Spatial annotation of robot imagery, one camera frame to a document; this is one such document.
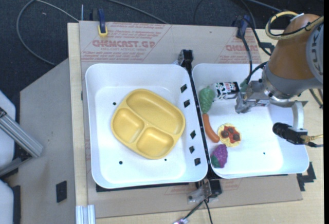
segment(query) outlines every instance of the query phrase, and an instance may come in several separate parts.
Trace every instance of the wooden edge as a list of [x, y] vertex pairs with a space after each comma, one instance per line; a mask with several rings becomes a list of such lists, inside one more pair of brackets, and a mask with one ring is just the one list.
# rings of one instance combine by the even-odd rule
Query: wooden edge
[[81, 60], [79, 24], [68, 23], [68, 57], [70, 70], [72, 138], [74, 152], [76, 205], [88, 205], [86, 153], [83, 126], [83, 103], [81, 100]]

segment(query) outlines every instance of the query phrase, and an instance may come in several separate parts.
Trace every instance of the white tray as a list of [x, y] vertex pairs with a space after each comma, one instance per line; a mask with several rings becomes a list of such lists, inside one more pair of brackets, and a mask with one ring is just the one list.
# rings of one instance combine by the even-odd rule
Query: white tray
[[[248, 64], [198, 64], [192, 75], [197, 93], [216, 82], [238, 82], [249, 74]], [[257, 71], [252, 80], [261, 77]], [[309, 159], [304, 145], [294, 145], [276, 136], [272, 126], [276, 122], [293, 124], [291, 108], [274, 105], [254, 107], [250, 112], [237, 114], [236, 99], [215, 101], [208, 112], [210, 124], [215, 132], [225, 123], [233, 124], [240, 131], [242, 140], [236, 147], [228, 147], [228, 160], [224, 168], [212, 166], [222, 178], [240, 178], [305, 172]], [[207, 136], [209, 154], [219, 143]]]
[[[92, 175], [98, 185], [114, 189], [197, 182], [205, 177], [208, 171], [205, 147], [185, 69], [173, 64], [94, 64], [85, 79]], [[181, 92], [184, 85], [187, 89]], [[182, 136], [163, 159], [151, 160], [135, 153], [119, 142], [111, 130], [116, 107], [128, 93], [140, 88], [170, 101], [186, 119]]]

